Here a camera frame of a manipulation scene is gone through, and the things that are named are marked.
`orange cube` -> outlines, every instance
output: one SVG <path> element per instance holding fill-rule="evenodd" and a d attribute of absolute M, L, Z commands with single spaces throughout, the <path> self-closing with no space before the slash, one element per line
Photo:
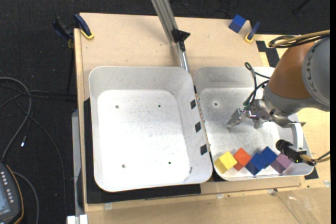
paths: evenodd
<path fill-rule="evenodd" d="M 238 149 L 233 156 L 237 161 L 237 164 L 234 166 L 237 171 L 245 167 L 245 165 L 251 160 L 251 156 L 243 148 Z"/>

